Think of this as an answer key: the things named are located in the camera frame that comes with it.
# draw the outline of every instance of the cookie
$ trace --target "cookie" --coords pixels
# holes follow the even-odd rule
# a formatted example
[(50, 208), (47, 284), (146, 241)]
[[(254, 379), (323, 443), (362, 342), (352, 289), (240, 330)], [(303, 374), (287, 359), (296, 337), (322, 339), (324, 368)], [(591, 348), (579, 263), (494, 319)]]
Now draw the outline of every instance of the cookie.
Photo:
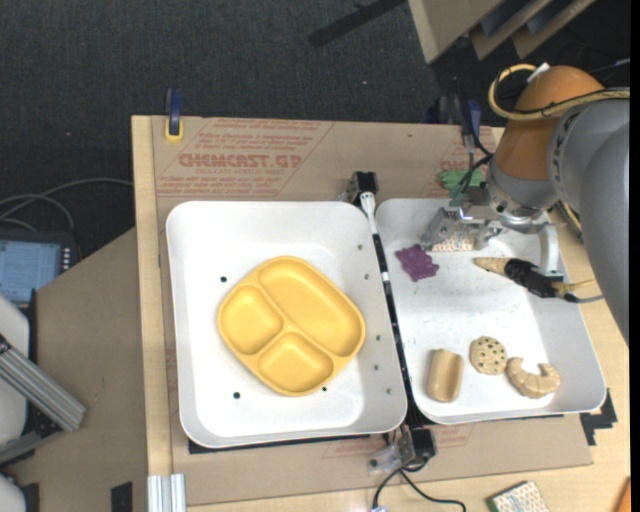
[(495, 338), (481, 336), (471, 342), (469, 359), (480, 373), (500, 375), (507, 367), (507, 351)]

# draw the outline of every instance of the dark floor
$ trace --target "dark floor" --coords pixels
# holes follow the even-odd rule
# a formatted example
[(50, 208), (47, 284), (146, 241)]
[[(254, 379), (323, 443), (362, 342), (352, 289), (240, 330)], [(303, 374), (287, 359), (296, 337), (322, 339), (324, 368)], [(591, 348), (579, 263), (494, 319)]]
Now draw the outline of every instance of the dark floor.
[[(164, 111), (167, 87), (187, 115), (424, 122), (454, 80), (483, 106), (519, 58), (510, 42), (478, 61), (465, 38), (429, 66), (406, 2), (341, 37), (312, 34), (374, 0), (4, 0), (0, 30), (0, 216), (16, 194), (75, 180), (130, 181), (130, 117)], [(630, 85), (631, 0), (598, 0), (526, 61), (572, 64)], [(134, 224), (128, 186), (93, 183), (53, 195), (72, 214), (85, 255)], [(43, 201), (10, 218), (66, 229)], [(5, 218), (0, 227), (11, 227)]]

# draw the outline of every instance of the yellow divided plate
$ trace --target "yellow divided plate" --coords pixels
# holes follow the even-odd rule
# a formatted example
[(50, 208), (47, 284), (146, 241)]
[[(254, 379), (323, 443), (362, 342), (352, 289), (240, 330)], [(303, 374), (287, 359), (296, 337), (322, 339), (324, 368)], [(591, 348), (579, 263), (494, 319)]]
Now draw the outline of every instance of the yellow divided plate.
[(360, 350), (362, 314), (307, 261), (273, 258), (224, 298), (218, 330), (256, 377), (282, 394), (302, 396), (324, 386)]

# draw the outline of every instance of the blue clip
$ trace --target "blue clip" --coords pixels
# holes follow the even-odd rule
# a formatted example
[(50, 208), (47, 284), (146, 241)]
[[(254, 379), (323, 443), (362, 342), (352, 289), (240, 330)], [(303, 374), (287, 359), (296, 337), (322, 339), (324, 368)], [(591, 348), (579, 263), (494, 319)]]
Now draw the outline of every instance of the blue clip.
[(184, 125), (180, 119), (182, 91), (180, 89), (167, 90), (167, 120), (164, 125), (164, 136), (169, 142), (180, 142), (184, 137)]

